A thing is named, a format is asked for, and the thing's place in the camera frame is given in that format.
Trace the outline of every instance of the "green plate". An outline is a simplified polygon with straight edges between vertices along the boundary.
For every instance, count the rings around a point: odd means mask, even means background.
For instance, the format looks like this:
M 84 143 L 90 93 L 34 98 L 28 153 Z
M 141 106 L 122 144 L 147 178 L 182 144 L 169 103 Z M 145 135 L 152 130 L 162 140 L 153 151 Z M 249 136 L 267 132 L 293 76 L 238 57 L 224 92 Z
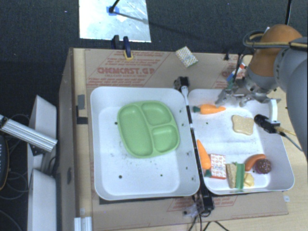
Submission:
M 117 123 L 126 150 L 138 158 L 166 154 L 180 143 L 174 117 L 170 109 L 159 101 L 123 106 L 117 114 Z

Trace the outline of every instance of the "cardboard box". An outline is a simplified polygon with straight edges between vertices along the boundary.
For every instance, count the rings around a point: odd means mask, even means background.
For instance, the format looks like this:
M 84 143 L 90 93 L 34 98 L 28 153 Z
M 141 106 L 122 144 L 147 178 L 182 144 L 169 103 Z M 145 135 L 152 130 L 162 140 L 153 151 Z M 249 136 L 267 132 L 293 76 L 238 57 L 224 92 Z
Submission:
M 134 51 L 126 61 L 119 50 L 70 49 L 59 92 L 60 165 L 58 205 L 62 230 L 73 230 L 74 217 L 91 216 L 94 231 L 190 223 L 183 210 L 191 197 L 108 202 L 93 187 L 93 149 L 89 97 L 98 86 L 172 88 L 188 76 L 190 90 L 224 88 L 237 56 L 194 53 L 198 63 L 185 68 L 174 52 Z M 208 220 L 227 220 L 288 213 L 282 192 L 214 197 Z

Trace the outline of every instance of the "red and white patterned box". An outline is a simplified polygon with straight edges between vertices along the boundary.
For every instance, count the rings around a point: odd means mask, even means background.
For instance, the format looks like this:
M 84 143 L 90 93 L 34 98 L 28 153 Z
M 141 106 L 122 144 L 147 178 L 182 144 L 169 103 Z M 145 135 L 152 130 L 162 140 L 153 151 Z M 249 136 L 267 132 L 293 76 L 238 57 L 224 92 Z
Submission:
M 211 154 L 211 178 L 226 179 L 226 156 Z

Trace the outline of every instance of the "white plastic tray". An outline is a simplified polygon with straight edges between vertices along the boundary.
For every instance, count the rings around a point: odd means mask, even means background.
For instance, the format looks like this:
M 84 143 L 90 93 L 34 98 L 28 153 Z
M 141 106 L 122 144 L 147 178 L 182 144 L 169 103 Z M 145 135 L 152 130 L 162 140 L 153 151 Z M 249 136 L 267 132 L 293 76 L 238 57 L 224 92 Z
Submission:
M 189 94 L 190 106 L 204 103 L 214 104 L 221 90 L 196 89 Z M 204 178 L 207 188 L 218 195 L 285 191 L 293 187 L 294 175 L 284 148 L 281 136 L 269 134 L 254 124 L 254 132 L 248 136 L 236 133 L 232 128 L 232 115 L 254 118 L 261 114 L 269 117 L 268 104 L 249 101 L 243 108 L 239 107 L 235 99 L 224 105 L 226 110 L 211 115 L 192 113 L 196 139 L 199 139 L 208 154 L 222 154 L 226 156 L 226 163 L 244 163 L 254 154 L 265 154 L 272 163 L 272 171 L 261 175 L 252 173 L 255 179 L 254 187 L 244 187 L 242 190 L 230 189 L 227 180 Z
M 165 155 L 135 158 L 117 127 L 120 108 L 139 101 L 166 104 L 178 125 L 180 144 Z M 190 196 L 200 186 L 186 104 L 180 92 L 165 88 L 99 87 L 90 97 L 94 185 L 106 200 Z

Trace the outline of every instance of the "black floor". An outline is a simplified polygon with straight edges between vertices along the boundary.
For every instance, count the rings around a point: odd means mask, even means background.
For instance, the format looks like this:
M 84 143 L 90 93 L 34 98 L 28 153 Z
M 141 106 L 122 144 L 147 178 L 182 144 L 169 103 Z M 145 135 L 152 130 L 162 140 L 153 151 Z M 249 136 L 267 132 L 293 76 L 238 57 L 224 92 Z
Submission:
M 244 49 L 241 42 L 247 32 L 284 24 L 288 0 L 146 3 L 152 43 L 132 43 L 133 49 L 175 51 L 186 45 L 193 52 L 238 53 Z M 78 0 L 0 0 L 1 115 L 30 115 L 36 95 L 57 105 L 69 47 L 110 48 L 108 41 L 79 38 L 78 9 Z M 307 19 L 308 0 L 292 0 L 289 25 L 307 36 Z M 11 168 L 26 171 L 24 143 L 12 153 Z M 23 188 L 21 178 L 15 184 Z M 26 230 L 26 193 L 16 200 L 0 199 L 0 210 Z M 0 213 L 0 230 L 18 229 Z

